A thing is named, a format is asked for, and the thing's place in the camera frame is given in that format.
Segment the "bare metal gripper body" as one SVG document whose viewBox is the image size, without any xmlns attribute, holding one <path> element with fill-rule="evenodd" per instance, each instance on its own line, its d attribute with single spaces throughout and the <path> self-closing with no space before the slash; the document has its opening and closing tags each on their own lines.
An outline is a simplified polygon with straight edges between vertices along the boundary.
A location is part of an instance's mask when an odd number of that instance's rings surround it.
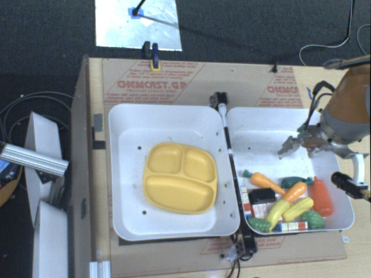
<svg viewBox="0 0 371 278">
<path fill-rule="evenodd" d="M 319 147 L 321 151 L 332 152 L 340 158 L 353 157 L 353 151 L 348 147 L 349 143 L 324 124 L 308 126 L 301 139 L 301 146 L 305 149 Z"/>
</svg>

